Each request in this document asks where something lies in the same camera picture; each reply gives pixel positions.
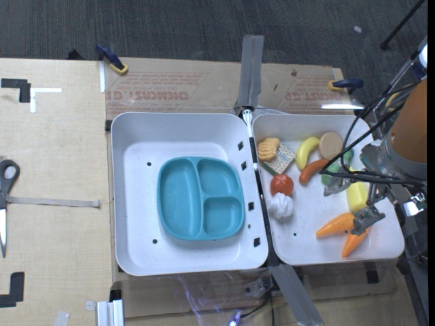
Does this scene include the white plastic tray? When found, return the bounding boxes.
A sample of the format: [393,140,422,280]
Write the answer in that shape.
[251,113,406,267]
[110,111,270,277]

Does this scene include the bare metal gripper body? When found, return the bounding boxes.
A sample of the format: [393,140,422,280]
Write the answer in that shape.
[360,141,399,204]

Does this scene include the blue divided plate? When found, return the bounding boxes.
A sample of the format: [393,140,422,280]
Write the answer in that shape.
[156,156,246,242]

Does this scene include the yellow toy corn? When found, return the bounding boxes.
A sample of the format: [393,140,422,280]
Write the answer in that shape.
[346,170,370,215]

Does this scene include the green broccoli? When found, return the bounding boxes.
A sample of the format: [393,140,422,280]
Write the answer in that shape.
[321,147,355,186]

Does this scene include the red tomato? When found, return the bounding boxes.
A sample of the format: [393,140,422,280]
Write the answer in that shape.
[270,173,295,197]

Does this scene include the white toy garlic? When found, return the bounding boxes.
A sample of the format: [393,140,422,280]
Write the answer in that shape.
[266,192,295,219]

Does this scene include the orange carrot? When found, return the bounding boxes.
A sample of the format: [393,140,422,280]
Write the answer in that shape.
[315,212,356,238]
[341,228,371,258]

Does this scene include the brown cardboard board red print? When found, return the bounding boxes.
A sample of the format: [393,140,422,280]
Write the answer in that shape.
[103,57,399,319]

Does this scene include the orange sausage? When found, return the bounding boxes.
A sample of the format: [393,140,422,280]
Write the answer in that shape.
[298,158,330,185]

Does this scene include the tan round biscuit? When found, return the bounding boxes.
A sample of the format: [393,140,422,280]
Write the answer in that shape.
[318,131,344,161]

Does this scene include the grey handled scissors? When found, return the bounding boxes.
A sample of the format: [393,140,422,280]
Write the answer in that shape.
[0,159,21,259]

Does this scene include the tan toy bread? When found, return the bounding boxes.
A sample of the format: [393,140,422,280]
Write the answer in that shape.
[256,137,281,162]

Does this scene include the black cylinder on white bracket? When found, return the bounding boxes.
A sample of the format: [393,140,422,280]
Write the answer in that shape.
[402,193,428,217]

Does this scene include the yellow banana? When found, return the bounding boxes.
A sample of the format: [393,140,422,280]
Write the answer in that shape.
[295,136,321,171]

